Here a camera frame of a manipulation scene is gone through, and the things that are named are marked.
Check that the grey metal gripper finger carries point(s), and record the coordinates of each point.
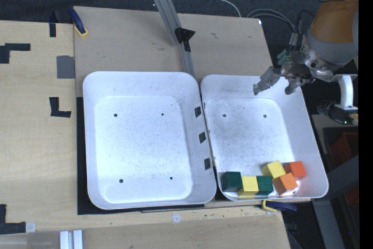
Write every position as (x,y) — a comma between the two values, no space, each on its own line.
(266,81)
(292,87)

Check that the orange cube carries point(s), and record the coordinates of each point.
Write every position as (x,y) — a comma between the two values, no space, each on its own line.
(297,169)
(285,183)

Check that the white plastic tray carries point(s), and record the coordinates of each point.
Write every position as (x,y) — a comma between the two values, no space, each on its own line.
(247,137)
(142,148)

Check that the yellow cube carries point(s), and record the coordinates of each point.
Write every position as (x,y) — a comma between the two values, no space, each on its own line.
(250,184)
(273,169)

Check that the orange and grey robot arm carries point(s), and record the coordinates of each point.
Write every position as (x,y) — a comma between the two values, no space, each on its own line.
(335,26)

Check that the black cylinder on white bracket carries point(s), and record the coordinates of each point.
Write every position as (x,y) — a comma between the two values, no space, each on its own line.
(346,90)

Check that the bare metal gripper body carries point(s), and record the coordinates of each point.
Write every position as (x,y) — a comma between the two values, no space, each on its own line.
(317,65)

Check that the green cube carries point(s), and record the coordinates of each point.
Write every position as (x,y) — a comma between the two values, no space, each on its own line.
(231,180)
(265,183)

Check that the pale wood board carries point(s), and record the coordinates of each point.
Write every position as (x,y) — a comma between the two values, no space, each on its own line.
(128,46)

